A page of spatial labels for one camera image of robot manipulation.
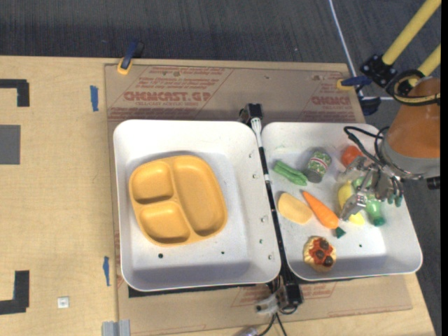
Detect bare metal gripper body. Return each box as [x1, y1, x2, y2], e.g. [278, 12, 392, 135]
[366, 162, 404, 202]

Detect yellow banana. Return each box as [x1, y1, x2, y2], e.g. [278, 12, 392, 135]
[337, 180, 365, 227]

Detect orange round toy fruit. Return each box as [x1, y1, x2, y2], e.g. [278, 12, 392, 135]
[341, 145, 365, 168]

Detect green plastic bottle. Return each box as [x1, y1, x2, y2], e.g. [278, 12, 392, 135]
[352, 176, 387, 228]

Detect small can green label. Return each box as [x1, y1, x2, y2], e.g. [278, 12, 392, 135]
[302, 148, 333, 184]

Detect orange carrot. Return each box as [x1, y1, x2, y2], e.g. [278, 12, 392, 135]
[302, 190, 347, 239]

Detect white plastic tray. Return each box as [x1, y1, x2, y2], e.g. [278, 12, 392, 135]
[260, 121, 424, 282]
[112, 118, 282, 292]

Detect yellow potato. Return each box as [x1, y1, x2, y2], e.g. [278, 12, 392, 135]
[277, 192, 314, 226]

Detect slice of pizza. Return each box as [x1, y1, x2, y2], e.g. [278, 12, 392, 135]
[302, 235, 338, 273]

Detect green beans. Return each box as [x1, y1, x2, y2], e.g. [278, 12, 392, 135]
[272, 160, 309, 187]

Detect thin black and white rod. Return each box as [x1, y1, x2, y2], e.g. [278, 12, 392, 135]
[251, 117, 295, 287]

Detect brown cardboard board red print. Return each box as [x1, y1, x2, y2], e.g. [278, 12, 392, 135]
[104, 61, 414, 333]

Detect orange divided plate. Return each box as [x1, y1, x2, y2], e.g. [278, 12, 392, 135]
[127, 154, 230, 248]

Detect black block with thin wires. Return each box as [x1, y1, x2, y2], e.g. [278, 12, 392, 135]
[239, 103, 264, 124]
[275, 283, 305, 309]

